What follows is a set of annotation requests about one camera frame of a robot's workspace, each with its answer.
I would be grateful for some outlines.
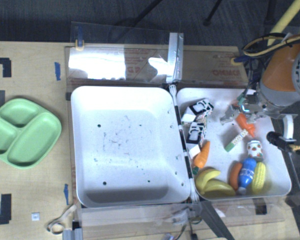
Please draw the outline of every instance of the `beige tabletop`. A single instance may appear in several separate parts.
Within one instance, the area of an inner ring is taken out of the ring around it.
[[[65,47],[70,43],[1,42],[0,58],[12,61],[12,77],[3,77],[0,65],[0,90],[5,91],[5,101],[26,98],[56,115],[62,125],[61,135],[49,154],[35,167],[17,169],[0,160],[1,194],[11,194],[11,220],[0,225],[0,240],[61,240],[62,235],[52,235],[47,224],[58,218],[69,207],[64,195],[65,184],[72,186],[71,152],[69,138],[68,104],[66,101]],[[60,80],[56,79],[55,63],[60,64]],[[69,191],[69,203],[73,201]],[[231,224],[225,218],[235,239],[297,240],[300,239],[291,208],[279,199],[280,216],[264,223],[251,220],[249,224]],[[32,213],[40,220],[32,221]],[[71,227],[72,217],[63,223]],[[208,228],[194,227],[199,239],[213,239],[216,235]],[[136,236],[122,239],[154,240],[163,235]],[[88,235],[85,239],[96,239]],[[180,240],[188,240],[185,233]]]

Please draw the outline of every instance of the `yellow corn cob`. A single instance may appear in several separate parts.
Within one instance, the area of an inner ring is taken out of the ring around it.
[[[257,162],[254,169],[253,180],[251,183],[251,190],[254,194],[259,193],[264,187],[266,178],[266,166],[263,162]]]

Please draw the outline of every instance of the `green divided plate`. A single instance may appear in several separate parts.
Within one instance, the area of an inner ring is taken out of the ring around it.
[[[61,134],[61,123],[50,111],[23,98],[0,107],[0,159],[28,169],[37,165]]]

